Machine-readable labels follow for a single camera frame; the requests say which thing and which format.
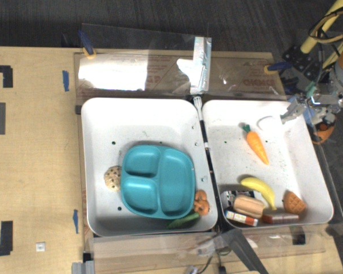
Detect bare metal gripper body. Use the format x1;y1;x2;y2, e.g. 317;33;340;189
305;89;343;110

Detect orange carrot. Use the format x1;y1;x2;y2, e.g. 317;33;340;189
242;123;270;166

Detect white plastic tray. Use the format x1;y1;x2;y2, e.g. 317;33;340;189
201;99;335;230
80;96;219;237

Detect yellow banana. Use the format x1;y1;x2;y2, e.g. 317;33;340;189
240;176;278;212

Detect brown waffle biscuit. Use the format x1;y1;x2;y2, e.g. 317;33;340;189
282;190;307;215

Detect tan bread loaf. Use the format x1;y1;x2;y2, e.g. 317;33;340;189
233;195;266;219

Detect black and white packet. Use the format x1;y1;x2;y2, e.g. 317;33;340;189
220;190;256;209

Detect brown sausage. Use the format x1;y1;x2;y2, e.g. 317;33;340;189
261;213;300;225

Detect white and orange carton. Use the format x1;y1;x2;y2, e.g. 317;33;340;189
225;209;260;228

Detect orange pretzel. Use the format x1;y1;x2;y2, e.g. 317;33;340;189
193;189;211;216

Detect blue divided plate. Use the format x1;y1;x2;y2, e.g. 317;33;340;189
119;144;196;220

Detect green pea pod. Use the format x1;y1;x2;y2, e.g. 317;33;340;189
166;212;201;230

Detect tan chocolate chip biscuit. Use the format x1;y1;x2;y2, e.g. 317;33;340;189
103;165;123;192

